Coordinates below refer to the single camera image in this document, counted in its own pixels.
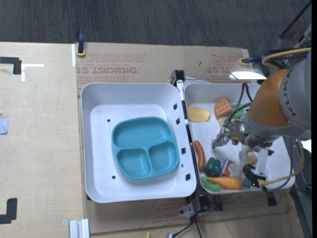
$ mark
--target toy carrot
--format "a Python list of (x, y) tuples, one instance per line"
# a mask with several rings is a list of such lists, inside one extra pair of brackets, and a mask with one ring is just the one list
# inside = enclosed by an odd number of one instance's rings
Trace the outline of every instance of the toy carrot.
[(207, 177), (207, 180), (227, 189), (240, 189), (243, 185), (237, 177)]

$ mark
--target blue divided plate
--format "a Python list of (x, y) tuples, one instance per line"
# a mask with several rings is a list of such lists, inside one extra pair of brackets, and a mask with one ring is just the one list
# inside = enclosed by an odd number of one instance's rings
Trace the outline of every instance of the blue divided plate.
[(122, 121), (114, 127), (111, 140), (120, 170), (131, 179), (161, 176), (178, 165), (174, 133), (161, 118)]

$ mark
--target blue clamp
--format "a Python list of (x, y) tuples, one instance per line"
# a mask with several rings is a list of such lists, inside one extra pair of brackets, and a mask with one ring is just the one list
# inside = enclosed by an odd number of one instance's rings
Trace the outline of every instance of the blue clamp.
[(84, 47), (84, 29), (79, 28), (77, 31), (76, 39), (78, 42), (76, 55), (80, 58), (85, 56), (85, 47)]

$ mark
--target black tape marking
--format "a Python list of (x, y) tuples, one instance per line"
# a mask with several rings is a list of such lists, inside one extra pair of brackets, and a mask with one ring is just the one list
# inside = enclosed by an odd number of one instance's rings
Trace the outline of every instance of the black tape marking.
[(6, 214), (0, 215), (0, 224), (11, 224), (12, 220), (16, 220), (17, 198), (10, 198), (6, 202)]
[(19, 58), (0, 57), (0, 63), (13, 64), (13, 74), (21, 75), (22, 61)]

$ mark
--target yellow cable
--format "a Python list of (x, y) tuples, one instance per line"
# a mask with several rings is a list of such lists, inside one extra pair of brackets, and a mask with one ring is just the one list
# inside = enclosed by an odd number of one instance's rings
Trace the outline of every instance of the yellow cable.
[(265, 185), (268, 185), (268, 184), (271, 184), (271, 183), (274, 183), (274, 182), (278, 182), (278, 181), (281, 181), (281, 180), (286, 180), (286, 179), (289, 179), (289, 178), (299, 174), (299, 172), (303, 169), (303, 166), (304, 166), (304, 151), (303, 151), (303, 148), (302, 148), (301, 141), (297, 139), (297, 143), (298, 143), (299, 151), (301, 153), (301, 158), (302, 158), (301, 164), (300, 164), (299, 168), (297, 169), (297, 171), (295, 173), (289, 175), (289, 176), (281, 177), (281, 178), (274, 179), (274, 180), (265, 181), (265, 180), (262, 180), (262, 179), (258, 179), (258, 183), (259, 183), (260, 186), (265, 186)]
[(269, 67), (276, 68), (276, 69), (280, 69), (279, 67), (277, 67), (277, 66), (275, 66), (267, 61), (272, 59), (272, 58), (276, 58), (276, 57), (287, 56), (287, 55), (292, 55), (292, 54), (297, 54), (297, 53), (302, 53), (302, 52), (308, 52), (310, 49), (311, 48), (303, 48), (303, 49), (296, 49), (296, 50), (289, 50), (289, 51), (275, 53), (275, 54), (269, 55), (267, 57), (264, 57), (262, 59), (262, 64), (269, 66)]

